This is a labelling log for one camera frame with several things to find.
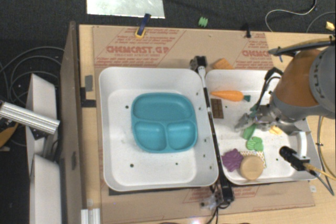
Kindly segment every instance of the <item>black cable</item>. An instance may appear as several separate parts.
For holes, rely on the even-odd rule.
[[[225,205],[225,206],[222,206],[222,205],[219,205],[218,207],[219,207],[219,209],[226,209],[226,208],[228,208],[230,206],[230,204],[228,204],[228,205]]]
[[[16,59],[20,58],[22,55],[28,54],[28,53],[30,53],[30,52],[32,52],[34,50],[42,50],[42,49],[54,49],[54,50],[64,51],[64,49],[57,48],[57,47],[51,47],[51,46],[42,46],[42,47],[37,47],[37,48],[30,49],[30,50],[26,50],[25,52],[22,52],[21,54],[19,54],[18,56],[16,56],[14,59],[12,59],[4,67],[2,67],[0,69],[0,73],[2,73],[7,67],[9,67]]]
[[[319,159],[320,159],[320,163],[321,163],[321,166],[322,166],[322,170],[325,172],[326,169],[324,167],[324,162],[323,162],[323,159],[322,159],[322,152],[321,152],[321,140],[320,140],[320,137],[321,137],[321,127],[322,127],[322,119],[323,117],[322,116],[319,116],[319,123],[318,123],[318,127],[317,127],[317,148],[318,148],[318,155],[319,155]],[[325,185],[325,187],[327,188],[327,190],[331,193],[332,196],[334,196],[334,191],[331,187],[331,184],[329,182],[329,179],[328,177],[326,176],[326,181],[327,181],[327,184],[329,186],[329,188]]]
[[[211,219],[206,224],[210,224],[214,220],[215,216],[217,216],[216,218],[216,223],[217,223],[218,222],[218,206],[216,207],[214,213],[212,214]]]
[[[15,103],[14,100],[17,100],[17,101],[19,101],[20,103],[22,103],[23,105],[25,105],[25,102],[23,102],[23,101],[20,99],[20,97],[22,96],[22,94],[19,95],[19,96],[17,96],[17,94],[16,94],[16,92],[15,92],[15,89],[14,89],[14,84],[15,84],[16,81],[17,81],[18,79],[20,79],[21,77],[26,76],[26,75],[28,75],[28,74],[34,74],[34,73],[37,73],[37,74],[46,74],[46,75],[51,76],[51,77],[53,77],[53,78],[56,78],[56,79],[58,80],[58,76],[56,76],[56,75],[54,75],[54,74],[52,74],[52,73],[49,73],[49,72],[44,72],[44,71],[30,71],[30,72],[25,72],[25,73],[19,75],[18,77],[16,77],[16,78],[13,80],[13,82],[11,83],[11,85],[10,85],[10,87],[9,87],[9,92],[13,91],[13,94],[14,94],[14,97],[15,97],[15,99],[12,99],[12,98],[10,99],[13,103]]]
[[[21,144],[21,143],[19,143],[19,142],[16,142],[16,141],[13,140],[13,139],[10,139],[9,141],[11,141],[13,144],[15,144],[15,145],[17,145],[17,146],[27,147],[27,145],[25,145],[25,144]]]
[[[56,143],[59,142],[59,140],[60,140],[60,138],[57,139],[56,141],[54,141],[53,144],[51,145],[51,150],[50,150],[51,153],[54,151],[54,146],[55,146]]]
[[[256,102],[256,104],[254,105],[256,107],[255,110],[258,110],[259,107],[260,107],[260,104],[261,104],[261,101],[264,97],[264,94],[265,92],[267,91],[268,87],[269,87],[269,84],[270,82],[273,80],[273,79],[281,79],[280,77],[271,77],[269,78],[268,80],[265,80],[265,83],[264,83],[264,86],[262,87],[263,89],[261,90],[261,93],[260,93],[260,97],[258,99],[258,101]]]
[[[307,12],[305,12],[305,13],[291,12],[291,11],[286,10],[286,9],[274,9],[274,10],[271,10],[271,11],[268,12],[268,13],[266,14],[266,16],[265,16],[265,24],[266,24],[267,28],[268,28],[271,32],[273,32],[273,30],[270,28],[270,26],[269,26],[268,23],[267,23],[267,17],[268,17],[268,15],[270,15],[271,13],[273,13],[273,12],[285,12],[285,13],[290,13],[290,14],[294,14],[294,15],[300,15],[300,16],[303,16],[303,15],[307,15],[307,14],[311,13],[311,12],[316,8],[316,5],[317,5],[317,0],[313,0],[313,4],[312,4],[311,8],[310,8]]]
[[[39,55],[39,56],[30,56],[30,57],[27,57],[27,58],[21,60],[21,61],[15,66],[15,68],[13,69],[13,71],[12,71],[12,75],[11,75],[11,84],[13,84],[13,77],[14,77],[14,74],[15,74],[16,69],[17,69],[23,62],[25,62],[25,61],[27,61],[27,60],[30,60],[30,59],[36,59],[36,58],[39,58],[39,59],[47,59],[47,60],[53,61],[53,62],[55,62],[55,63],[57,63],[58,65],[61,66],[61,63],[60,63],[59,61],[55,60],[54,58],[48,57],[48,56],[41,56],[41,55]]]
[[[313,176],[315,176],[321,183],[324,185],[324,187],[330,192],[332,196],[334,196],[334,192],[332,188],[329,188],[328,185],[323,181],[323,179],[315,172],[315,171],[309,171]]]
[[[3,67],[1,61],[0,61],[0,69],[1,69],[1,70],[4,70],[4,67]],[[6,87],[6,91],[7,91],[7,93],[6,93],[6,97],[9,98],[8,80],[7,80],[7,76],[6,76],[5,71],[3,71],[3,74],[4,74],[4,80],[5,80],[5,87]]]

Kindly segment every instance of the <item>yellow object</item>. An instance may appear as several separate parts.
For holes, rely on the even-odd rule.
[[[241,101],[242,99],[244,99],[244,95],[242,92],[240,91],[216,91],[216,92],[212,92],[211,93],[214,96],[226,99],[226,100],[230,100],[230,101]]]
[[[250,155],[242,160],[239,169],[244,178],[255,180],[262,174],[264,164],[258,156]]]
[[[10,137],[14,134],[18,125],[19,124],[16,123],[13,127],[9,127],[4,131],[0,132],[0,147],[6,144],[6,142],[10,139]]]
[[[275,134],[275,135],[280,135],[282,134],[282,130],[276,126],[276,125],[273,125],[271,126],[271,128],[268,130],[271,134]]]
[[[265,156],[263,151],[240,151],[243,157],[247,156],[257,156],[262,160],[262,163],[264,164],[264,168],[266,168],[266,161],[265,161]]]
[[[138,38],[138,39],[143,38],[144,35],[145,35],[145,32],[146,32],[146,29],[144,29],[144,30],[142,31],[142,34],[141,34],[141,35],[138,35],[138,31],[139,31],[139,27],[138,27],[138,28],[136,29],[136,31],[135,31],[135,37]]]
[[[233,69],[233,66],[225,58],[215,62],[212,67],[214,69]]]
[[[328,176],[329,178],[331,178],[332,180],[336,180],[336,177],[327,174],[326,172],[316,168],[315,166],[311,165],[310,163],[304,163],[303,166],[305,168],[307,168],[308,170],[312,170],[312,171],[316,171],[316,172],[320,172],[322,175]]]
[[[335,25],[333,23],[331,23],[331,22],[326,22],[325,26],[326,26],[325,28],[327,30],[330,30],[330,31],[334,31],[335,30]]]

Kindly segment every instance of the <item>cardboard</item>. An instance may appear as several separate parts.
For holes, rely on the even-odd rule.
[[[249,39],[242,31],[148,28],[143,39],[136,39],[135,27],[94,26],[92,30],[96,89],[99,88],[97,78],[106,67],[188,68],[196,55],[207,56],[208,70],[223,57],[236,69],[268,70],[273,67],[264,33],[253,33]],[[200,206],[212,194],[209,187],[111,194],[102,169],[99,91],[96,91],[96,99],[102,222],[132,223],[211,215],[210,210]],[[298,195],[295,190],[303,191],[304,195]],[[314,205],[307,182],[236,188],[235,194],[236,200],[241,202],[235,201],[220,214]]]
[[[79,26],[80,83],[81,87],[86,89],[86,99],[96,99],[93,41],[107,41],[104,45],[101,44],[101,47],[104,48],[104,46],[106,47],[111,42],[111,36],[118,35],[118,33],[125,28],[132,28],[132,31],[135,29],[133,27],[119,26]],[[169,31],[171,29],[162,28],[161,30]],[[235,49],[235,42],[239,43],[241,39],[246,40],[245,32],[243,31],[179,30],[187,33],[180,38],[181,42],[177,40],[177,43],[171,47],[169,51],[166,51],[168,53],[165,54],[164,57],[160,58],[156,56],[152,63],[156,63],[158,67],[187,68],[189,60],[195,55],[207,55],[210,65],[222,58],[226,58],[226,60],[232,64],[234,60],[227,55],[233,54],[231,50]],[[316,34],[262,34],[265,35],[265,41],[269,45],[269,48],[290,46],[305,40],[325,37],[325,35]],[[116,55],[116,57],[120,60],[123,56]],[[113,59],[114,56],[106,58],[107,61],[112,59],[112,63],[115,61],[115,59]],[[284,62],[280,62],[280,60],[275,57],[272,57],[271,60],[275,66],[284,69],[290,58],[284,57]],[[86,87],[87,76],[93,81],[91,87]],[[104,183],[103,178],[99,176],[99,171],[102,170],[102,165],[99,163],[99,160],[102,159],[102,150],[99,150],[101,147],[98,146],[98,111],[96,108],[82,108],[81,113],[82,132],[79,134],[82,140],[80,154],[83,176],[81,180],[85,183],[82,187],[87,197],[87,204],[84,205],[84,208],[85,206],[89,209],[101,208],[102,223],[137,223],[149,221],[157,221],[158,223],[176,218],[180,218],[174,221],[178,223],[206,223],[209,221],[212,211],[209,209],[201,209],[199,204],[200,201],[209,196],[209,188],[109,195],[111,191]],[[311,129],[315,130],[317,121],[315,119],[308,119],[308,121]],[[325,119],[324,122],[325,129],[323,130],[325,133],[330,134],[323,137],[325,144],[328,144],[328,147],[325,147],[324,155],[329,166],[335,167],[334,121]],[[336,188],[335,182],[331,182],[331,184]],[[317,192],[313,195],[310,192],[310,185],[314,187],[314,189],[317,189]],[[70,188],[68,188],[67,192],[70,192],[70,195],[74,195],[74,192]],[[278,222],[280,219],[283,223],[332,223],[336,217],[336,211],[334,210],[336,198],[332,197],[317,180],[313,180],[310,184],[308,182],[292,182],[235,188],[234,192],[236,200],[229,208],[219,212],[220,215],[225,214],[219,217],[219,223],[250,222],[266,224]],[[313,196],[316,200],[315,207],[312,207],[314,206]],[[286,211],[278,210],[287,208],[296,209]]]

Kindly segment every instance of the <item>black carpet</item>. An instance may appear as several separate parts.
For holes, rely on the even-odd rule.
[[[196,28],[198,19],[208,18],[208,28],[238,30],[249,23],[251,30],[267,31],[265,15],[272,9],[305,12],[313,0],[163,0],[166,19],[152,19],[150,26]],[[274,13],[269,24],[274,31],[305,32],[310,22],[325,12],[335,11],[335,0],[318,0],[317,7],[307,16]],[[9,63],[19,53],[39,46],[63,48],[68,24],[139,25],[139,18],[94,16],[86,14],[86,0],[0,0],[0,62]],[[317,20],[310,28],[312,33],[328,33],[325,22],[335,23],[335,15]],[[29,56],[45,55],[61,59],[61,52],[40,50]],[[10,78],[19,61],[6,68]],[[47,59],[32,59],[23,63],[14,77],[30,71],[43,70],[58,73],[57,64]],[[41,75],[57,84],[57,80]],[[14,88],[18,94],[27,90],[29,76],[22,77]],[[0,94],[7,95],[3,75],[0,74]],[[15,141],[25,143],[23,130]],[[28,171],[25,148],[8,142],[11,151],[0,152],[0,223],[28,223]]]

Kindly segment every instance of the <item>cable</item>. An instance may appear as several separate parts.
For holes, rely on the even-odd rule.
[[[14,96],[15,96],[15,99],[11,99],[11,101],[12,101],[13,103],[15,103],[14,100],[17,100],[17,101],[19,101],[20,103],[22,103],[22,104],[25,105],[25,102],[23,102],[23,101],[20,99],[20,97],[21,97],[22,95],[24,95],[24,94],[21,94],[21,95],[17,96],[17,95],[16,95],[16,92],[15,92],[15,89],[14,89],[13,87],[14,87],[15,82],[16,82],[18,79],[20,79],[21,77],[23,77],[23,76],[25,76],[25,75],[33,74],[33,73],[37,73],[37,74],[46,74],[46,75],[51,76],[51,77],[54,77],[54,78],[56,78],[56,79],[58,80],[58,76],[56,76],[56,75],[54,75],[54,74],[52,74],[52,73],[49,73],[49,72],[44,72],[44,71],[30,71],[30,72],[25,72],[25,73],[21,74],[20,76],[16,77],[16,78],[13,80],[12,84],[11,84],[10,87],[9,87],[9,92],[13,91],[13,94],[14,94]]]
[[[326,13],[322,13],[321,15],[317,16],[314,20],[311,21],[311,23],[308,25],[306,33],[308,33],[310,27],[313,25],[313,23],[316,22],[316,20],[318,20],[319,18],[321,18],[322,16],[328,15],[328,14],[334,14],[335,12],[326,12]]]
[[[290,10],[286,10],[286,9],[274,9],[274,10],[271,10],[270,12],[268,12],[265,16],[265,23],[266,23],[266,26],[268,28],[268,30],[270,30],[271,32],[273,32],[273,30],[270,28],[270,26],[268,25],[267,23],[267,17],[268,15],[270,15],[271,13],[273,12],[285,12],[285,13],[290,13],[290,14],[294,14],[294,15],[299,15],[299,16],[304,16],[304,15],[307,15],[309,13],[311,13],[315,8],[316,8],[316,4],[317,4],[317,0],[314,0],[313,1],[313,5],[312,7],[310,8],[310,10],[308,10],[307,12],[305,13],[297,13],[297,12],[291,12]]]
[[[329,171],[330,175],[332,175],[333,177],[336,177],[336,175],[333,173],[333,171],[329,168],[329,166],[327,165],[326,161],[324,160],[324,156],[322,154],[322,151],[321,151],[321,158],[322,158],[322,160],[324,162],[324,166]]]
[[[325,169],[324,169],[325,162],[322,159],[322,150],[321,150],[321,145],[322,145],[321,144],[321,128],[322,128],[323,119],[324,119],[324,117],[319,116],[319,122],[318,122],[318,128],[317,128],[317,148],[318,148],[318,155],[319,155],[320,163],[321,163],[321,166],[322,166],[322,170],[325,171]],[[329,186],[329,188],[326,187],[327,190],[331,193],[331,195],[334,195],[334,192],[333,192],[333,189],[330,185],[328,177],[326,177],[326,181],[327,181],[327,184]]]
[[[273,79],[281,79],[281,78],[280,77],[271,77],[268,80],[265,80],[264,86],[262,87],[263,89],[261,90],[261,93],[260,93],[260,97],[259,97],[257,103],[253,106],[253,110],[257,111],[259,109],[261,101],[264,97],[264,94],[267,91],[271,80],[273,80]]]
[[[226,208],[228,208],[229,206],[230,206],[230,204],[228,204],[228,205],[226,205],[226,206],[219,205],[218,207],[219,207],[219,209],[226,209]]]
[[[27,61],[27,60],[30,60],[30,59],[35,59],[35,58],[39,58],[39,59],[47,59],[47,60],[53,61],[53,62],[55,62],[55,63],[57,63],[58,65],[61,66],[61,63],[60,63],[59,61],[55,60],[54,58],[48,57],[48,56],[41,56],[41,55],[39,55],[39,56],[30,56],[30,57],[27,57],[27,58],[21,60],[21,61],[15,66],[15,68],[13,69],[13,71],[12,71],[12,75],[11,75],[11,86],[12,86],[12,84],[13,84],[13,77],[14,77],[14,73],[15,73],[16,69],[17,69],[23,62],[25,62],[25,61]]]
[[[322,180],[322,178],[321,178],[317,173],[315,173],[315,172],[313,171],[313,173],[311,173],[311,174],[313,174],[319,181],[322,182],[322,184],[323,184],[323,185],[325,186],[325,188],[331,193],[332,196],[335,195],[335,194],[334,194],[334,191],[332,190],[332,188],[331,188],[330,186],[328,186],[328,185]]]
[[[20,98],[21,98],[22,96],[26,95],[26,94],[28,94],[28,91],[25,91],[25,92],[21,93],[21,94],[18,96],[18,98],[12,99],[12,100],[11,100],[12,103],[15,103],[17,100],[21,100]]]
[[[216,207],[214,213],[212,214],[211,219],[206,224],[210,224],[214,220],[215,217],[216,217],[216,224],[217,224],[218,223],[218,206]]]
[[[57,47],[51,47],[51,46],[42,46],[42,47],[37,47],[37,48],[30,49],[30,50],[26,50],[25,52],[22,52],[21,54],[19,54],[18,56],[16,56],[14,59],[12,59],[4,67],[2,67],[0,69],[0,73],[2,73],[8,66],[10,66],[16,59],[20,58],[22,55],[28,54],[28,53],[30,53],[30,52],[32,52],[34,50],[42,50],[42,49],[54,49],[54,50],[64,51],[64,49],[57,48]]]
[[[315,166],[313,166],[310,163],[303,163],[303,166],[306,167],[307,169],[311,170],[311,171],[316,171],[316,172],[320,172],[322,175],[331,178],[332,180],[336,180],[336,177],[333,177],[332,175],[329,175],[328,173],[316,168]]]
[[[4,69],[4,67],[3,67],[3,65],[2,65],[2,63],[1,63],[1,61],[0,61],[0,68],[1,68],[1,70]],[[7,80],[7,76],[6,76],[6,73],[5,73],[5,72],[4,72],[4,80],[5,80],[5,87],[6,87],[6,91],[7,91],[6,96],[7,96],[7,98],[8,98],[8,97],[9,97],[9,87],[8,87],[8,80]]]
[[[51,151],[51,153],[54,151],[54,146],[55,146],[55,144],[56,144],[56,143],[58,143],[58,142],[59,142],[59,140],[60,140],[60,138],[59,138],[59,139],[57,139],[56,141],[54,141],[54,142],[53,142],[53,144],[51,145],[51,150],[50,150],[50,151]]]
[[[15,145],[17,145],[17,146],[27,147],[27,145],[25,145],[25,144],[21,144],[21,143],[19,143],[19,142],[16,142],[16,141],[13,140],[13,139],[10,139],[9,141],[11,141],[13,144],[15,144]]]

